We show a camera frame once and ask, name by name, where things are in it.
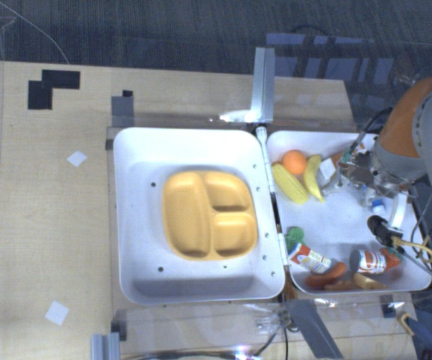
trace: orange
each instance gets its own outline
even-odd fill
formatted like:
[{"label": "orange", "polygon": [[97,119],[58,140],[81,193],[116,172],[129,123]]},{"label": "orange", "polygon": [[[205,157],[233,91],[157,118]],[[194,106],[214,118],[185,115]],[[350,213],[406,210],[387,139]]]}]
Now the orange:
[{"label": "orange", "polygon": [[306,157],[300,151],[289,151],[281,161],[284,167],[293,175],[301,175],[306,168]]}]

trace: brown sausage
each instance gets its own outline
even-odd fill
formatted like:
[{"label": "brown sausage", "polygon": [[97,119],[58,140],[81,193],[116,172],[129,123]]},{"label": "brown sausage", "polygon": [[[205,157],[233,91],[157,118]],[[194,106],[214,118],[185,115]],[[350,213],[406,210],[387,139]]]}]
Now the brown sausage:
[{"label": "brown sausage", "polygon": [[346,272],[346,264],[337,262],[334,267],[324,274],[311,274],[306,277],[306,284],[311,288],[323,288],[327,284],[334,283]]}]

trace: yellow corn cob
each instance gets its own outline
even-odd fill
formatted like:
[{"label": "yellow corn cob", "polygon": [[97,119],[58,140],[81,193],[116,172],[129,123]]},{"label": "yellow corn cob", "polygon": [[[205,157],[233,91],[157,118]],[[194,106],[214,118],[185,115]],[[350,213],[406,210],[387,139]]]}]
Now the yellow corn cob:
[{"label": "yellow corn cob", "polygon": [[276,163],[273,165],[272,171],[277,186],[293,202],[304,204],[308,201],[308,192],[306,192],[305,187],[284,166]]},{"label": "yellow corn cob", "polygon": [[306,169],[303,173],[303,183],[307,192],[315,196],[321,203],[324,202],[321,196],[320,187],[316,181],[316,174],[321,164],[321,155],[315,154],[307,159]]}]

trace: wooden table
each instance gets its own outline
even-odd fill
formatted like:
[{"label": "wooden table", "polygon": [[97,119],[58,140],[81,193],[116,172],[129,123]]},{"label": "wooden table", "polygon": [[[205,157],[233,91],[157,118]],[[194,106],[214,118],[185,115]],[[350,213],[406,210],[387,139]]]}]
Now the wooden table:
[{"label": "wooden table", "polygon": [[[28,81],[41,80],[43,69],[79,71],[80,87],[53,89],[52,110],[28,110]],[[0,61],[0,360],[89,359],[91,336],[110,329],[105,141],[111,97],[133,91],[136,116],[196,114],[210,121],[223,112],[249,109],[251,82],[252,76],[241,75]],[[280,119],[352,121],[342,82],[277,79],[275,101]],[[67,161],[76,151],[87,156],[78,167]],[[69,309],[62,325],[45,319],[53,301]],[[185,337],[204,347],[190,339],[191,319],[179,319],[178,313],[158,321],[141,317],[141,326],[151,325],[153,332],[177,327],[178,334],[165,337],[166,344],[173,340],[177,348]],[[221,326],[214,330],[223,330],[231,319],[215,319],[212,323]],[[393,319],[343,320],[345,333],[336,342],[345,355],[414,358],[410,336]],[[332,324],[340,329],[336,319]],[[290,340],[290,358],[311,357],[301,335]],[[276,341],[265,359],[281,359],[284,345],[280,337]]]}]

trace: yellow plate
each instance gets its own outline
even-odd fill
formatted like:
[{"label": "yellow plate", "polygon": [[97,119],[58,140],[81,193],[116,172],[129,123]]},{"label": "yellow plate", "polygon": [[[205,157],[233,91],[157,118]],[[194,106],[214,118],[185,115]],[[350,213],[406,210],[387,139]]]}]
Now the yellow plate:
[{"label": "yellow plate", "polygon": [[188,260],[240,257],[257,243],[248,186],[217,171],[172,175],[163,188],[163,224],[169,246]]}]

